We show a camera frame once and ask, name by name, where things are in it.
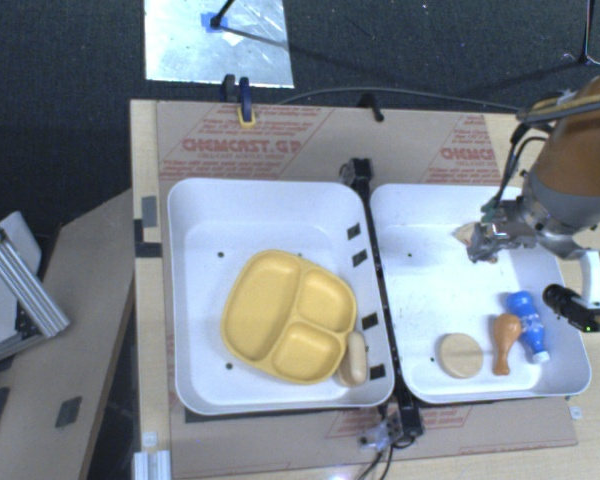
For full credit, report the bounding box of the brown toy chicken drumstick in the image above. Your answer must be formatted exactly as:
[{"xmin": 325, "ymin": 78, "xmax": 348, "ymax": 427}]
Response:
[{"xmin": 491, "ymin": 312, "xmax": 523, "ymax": 377}]

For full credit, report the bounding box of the thin black rod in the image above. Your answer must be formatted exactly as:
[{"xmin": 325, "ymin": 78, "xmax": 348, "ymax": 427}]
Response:
[{"xmin": 357, "ymin": 180, "xmax": 414, "ymax": 413}]

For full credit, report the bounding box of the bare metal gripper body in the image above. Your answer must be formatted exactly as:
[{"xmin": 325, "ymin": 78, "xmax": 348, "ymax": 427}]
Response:
[{"xmin": 494, "ymin": 198, "xmax": 600, "ymax": 260}]

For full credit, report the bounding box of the black block with thin wires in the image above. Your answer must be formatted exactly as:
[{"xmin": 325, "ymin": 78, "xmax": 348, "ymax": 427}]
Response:
[
  {"xmin": 396, "ymin": 396, "xmax": 426, "ymax": 440},
  {"xmin": 339, "ymin": 157, "xmax": 376, "ymax": 187}
]

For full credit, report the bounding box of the black cylinder on white bracket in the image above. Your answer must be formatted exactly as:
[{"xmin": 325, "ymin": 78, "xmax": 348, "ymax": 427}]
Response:
[{"xmin": 542, "ymin": 249, "xmax": 600, "ymax": 333}]

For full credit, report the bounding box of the yellow divided plate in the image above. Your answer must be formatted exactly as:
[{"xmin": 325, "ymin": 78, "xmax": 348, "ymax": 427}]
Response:
[{"xmin": 220, "ymin": 249, "xmax": 358, "ymax": 386}]

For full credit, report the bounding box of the beige toy bread roll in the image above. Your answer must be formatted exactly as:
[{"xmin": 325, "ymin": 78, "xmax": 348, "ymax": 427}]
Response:
[{"xmin": 336, "ymin": 330, "xmax": 370, "ymax": 389}]

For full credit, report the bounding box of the brown cardboard board red print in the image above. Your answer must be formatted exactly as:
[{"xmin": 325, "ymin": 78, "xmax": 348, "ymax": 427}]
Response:
[{"xmin": 155, "ymin": 100, "xmax": 579, "ymax": 474}]

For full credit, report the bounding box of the round beige biscuit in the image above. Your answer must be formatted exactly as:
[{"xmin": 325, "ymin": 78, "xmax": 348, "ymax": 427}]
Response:
[{"xmin": 438, "ymin": 332, "xmax": 485, "ymax": 381}]

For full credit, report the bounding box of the blue plastic bottle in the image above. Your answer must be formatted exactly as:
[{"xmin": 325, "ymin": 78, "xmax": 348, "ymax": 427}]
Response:
[{"xmin": 504, "ymin": 290, "xmax": 552, "ymax": 366}]

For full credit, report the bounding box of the white plastic tray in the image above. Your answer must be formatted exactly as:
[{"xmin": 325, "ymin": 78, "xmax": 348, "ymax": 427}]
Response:
[
  {"xmin": 167, "ymin": 177, "xmax": 397, "ymax": 416},
  {"xmin": 369, "ymin": 183, "xmax": 593, "ymax": 405}
]

